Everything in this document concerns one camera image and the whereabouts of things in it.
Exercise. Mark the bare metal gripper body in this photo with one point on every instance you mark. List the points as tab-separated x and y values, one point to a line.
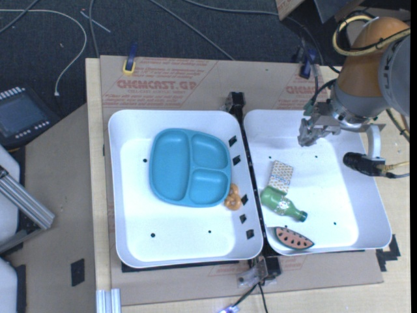
337	120

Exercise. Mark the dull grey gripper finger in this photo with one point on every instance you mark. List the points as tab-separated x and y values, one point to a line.
317	132
303	135

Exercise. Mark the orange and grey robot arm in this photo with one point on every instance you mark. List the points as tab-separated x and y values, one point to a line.
365	73

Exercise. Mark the white patterned packet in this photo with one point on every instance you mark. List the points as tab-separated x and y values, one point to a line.
280	176

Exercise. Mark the green bottle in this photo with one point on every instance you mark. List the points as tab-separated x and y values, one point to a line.
280	203

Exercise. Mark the white plastic tray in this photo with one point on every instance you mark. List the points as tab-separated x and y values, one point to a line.
182	240
342	207

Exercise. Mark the brown pretzel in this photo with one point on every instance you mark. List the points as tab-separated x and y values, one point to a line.
233	200

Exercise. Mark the watermelon slice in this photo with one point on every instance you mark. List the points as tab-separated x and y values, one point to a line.
291	239

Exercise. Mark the blue divided plate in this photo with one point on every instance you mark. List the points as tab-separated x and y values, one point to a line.
189	168

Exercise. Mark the brown cardboard board red print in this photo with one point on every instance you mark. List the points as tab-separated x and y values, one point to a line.
163	86

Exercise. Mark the black cylinder on white bracket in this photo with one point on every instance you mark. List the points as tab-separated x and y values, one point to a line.
366	156

